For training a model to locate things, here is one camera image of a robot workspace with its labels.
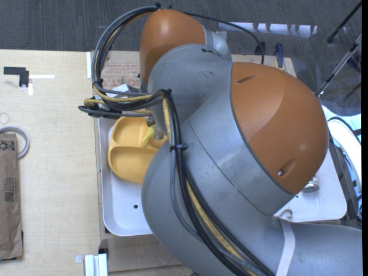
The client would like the yellow banana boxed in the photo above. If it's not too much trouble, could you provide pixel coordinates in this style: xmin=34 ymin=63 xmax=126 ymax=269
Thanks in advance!
xmin=140 ymin=124 xmax=158 ymax=144

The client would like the small silver can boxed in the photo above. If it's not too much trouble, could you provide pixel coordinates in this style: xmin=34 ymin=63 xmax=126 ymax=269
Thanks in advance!
xmin=301 ymin=177 xmax=320 ymax=194

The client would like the white plastic tray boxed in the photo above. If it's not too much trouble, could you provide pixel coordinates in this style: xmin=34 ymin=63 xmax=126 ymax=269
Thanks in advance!
xmin=273 ymin=150 xmax=348 ymax=223
xmin=97 ymin=116 xmax=158 ymax=237

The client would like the yellow divided plate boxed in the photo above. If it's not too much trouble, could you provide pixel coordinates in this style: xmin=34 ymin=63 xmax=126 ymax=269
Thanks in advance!
xmin=108 ymin=116 xmax=168 ymax=184

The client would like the brown paper bag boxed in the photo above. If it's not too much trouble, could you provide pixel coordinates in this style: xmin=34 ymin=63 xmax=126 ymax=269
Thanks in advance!
xmin=0 ymin=133 xmax=24 ymax=260

